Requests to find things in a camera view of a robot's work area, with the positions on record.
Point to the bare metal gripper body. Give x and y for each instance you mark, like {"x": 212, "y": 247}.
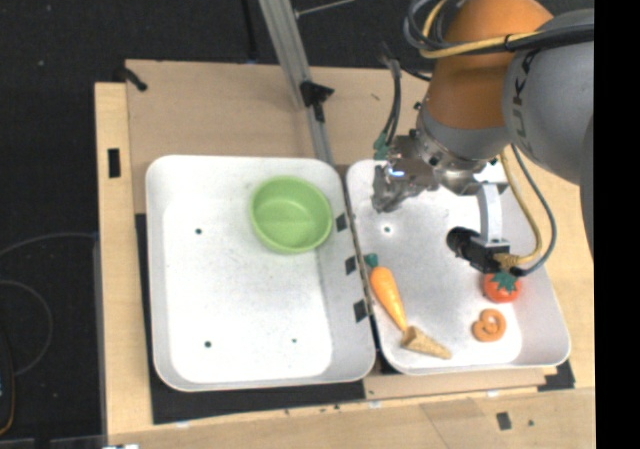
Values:
{"x": 425, "y": 169}

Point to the orange carrot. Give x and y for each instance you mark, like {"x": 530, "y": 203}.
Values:
{"x": 387, "y": 292}

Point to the pale wood board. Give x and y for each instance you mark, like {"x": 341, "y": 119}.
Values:
{"x": 210, "y": 117}

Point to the dull grey metal gripper finger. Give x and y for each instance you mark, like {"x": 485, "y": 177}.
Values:
{"x": 386, "y": 194}

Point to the tan ice cream cone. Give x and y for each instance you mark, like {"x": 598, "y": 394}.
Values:
{"x": 424, "y": 344}

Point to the white plastic tray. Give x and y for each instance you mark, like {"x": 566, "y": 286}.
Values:
{"x": 250, "y": 272}
{"x": 440, "y": 287}

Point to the red tomato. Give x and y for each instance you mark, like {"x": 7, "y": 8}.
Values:
{"x": 501, "y": 287}

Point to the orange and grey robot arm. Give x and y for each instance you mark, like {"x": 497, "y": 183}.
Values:
{"x": 500, "y": 87}

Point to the green bowl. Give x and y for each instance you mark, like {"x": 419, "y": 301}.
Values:
{"x": 291, "y": 215}

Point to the black cylinder on white bracket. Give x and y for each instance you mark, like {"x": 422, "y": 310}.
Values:
{"x": 480, "y": 242}

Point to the orange pretzel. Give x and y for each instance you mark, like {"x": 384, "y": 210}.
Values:
{"x": 489, "y": 325}

